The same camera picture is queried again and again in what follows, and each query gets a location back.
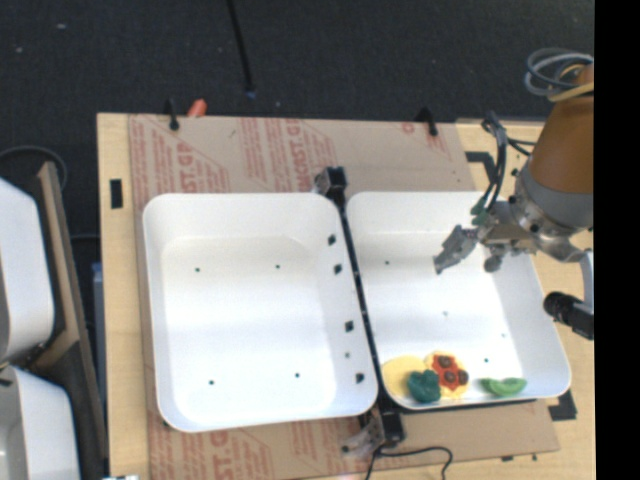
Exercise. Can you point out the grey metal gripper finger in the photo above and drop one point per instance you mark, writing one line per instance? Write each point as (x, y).
(452, 250)
(493, 263)

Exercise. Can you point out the pizza slice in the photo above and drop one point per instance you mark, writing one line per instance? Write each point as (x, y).
(450, 370)

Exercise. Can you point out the green broccoli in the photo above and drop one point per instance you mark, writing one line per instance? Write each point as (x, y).
(425, 387)

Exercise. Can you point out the white plastic tray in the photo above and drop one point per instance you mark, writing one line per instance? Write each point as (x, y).
(250, 318)
(440, 313)

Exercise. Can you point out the black cylinder on white bracket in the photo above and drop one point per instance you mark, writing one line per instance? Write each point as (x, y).
(567, 310)

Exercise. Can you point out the brown cardboard board red print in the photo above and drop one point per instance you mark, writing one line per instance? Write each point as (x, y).
(280, 153)

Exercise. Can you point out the green curved vegetable slice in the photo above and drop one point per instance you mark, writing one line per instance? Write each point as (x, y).
(502, 387)

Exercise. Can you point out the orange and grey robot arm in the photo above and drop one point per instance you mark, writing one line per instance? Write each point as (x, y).
(562, 143)

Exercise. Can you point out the yellow round biscuit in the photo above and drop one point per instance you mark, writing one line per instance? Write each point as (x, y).
(396, 373)

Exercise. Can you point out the thin black rod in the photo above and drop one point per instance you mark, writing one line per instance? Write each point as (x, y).
(361, 288)

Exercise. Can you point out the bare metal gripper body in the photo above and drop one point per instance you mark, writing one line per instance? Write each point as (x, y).
(515, 235)

